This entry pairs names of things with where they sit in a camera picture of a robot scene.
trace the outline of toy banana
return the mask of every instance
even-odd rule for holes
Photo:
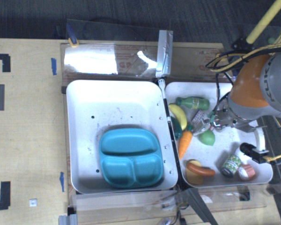
[[[169,110],[175,115],[181,125],[182,130],[186,128],[187,120],[186,115],[181,107],[176,104],[169,104]]]

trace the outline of white square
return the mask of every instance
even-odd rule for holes
[[[29,199],[29,206],[36,207],[37,206],[37,199]]]

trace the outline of hot dog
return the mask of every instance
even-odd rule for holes
[[[215,175],[215,171],[213,169],[207,169],[207,168],[202,168],[199,166],[196,166],[195,164],[192,163],[187,163],[186,167],[194,172],[195,174],[204,176],[204,177],[212,177]]]

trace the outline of green bottle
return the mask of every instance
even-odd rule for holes
[[[210,102],[206,98],[200,97],[187,97],[187,98],[176,98],[176,105],[186,106],[192,109],[201,109],[201,110],[208,110],[210,106]]]

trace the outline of wooden table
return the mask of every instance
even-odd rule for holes
[[[53,225],[67,214],[67,151],[61,93],[60,44],[65,40],[0,39],[0,53],[11,57],[2,72],[4,111],[0,111],[0,183],[11,182],[11,203],[0,210],[0,225]],[[56,60],[56,75],[52,62]],[[64,175],[64,190],[60,175]],[[37,199],[37,206],[30,206]],[[281,224],[272,196],[265,207],[213,212],[219,224]],[[160,218],[116,224],[158,224]],[[188,224],[202,221],[186,216]]]

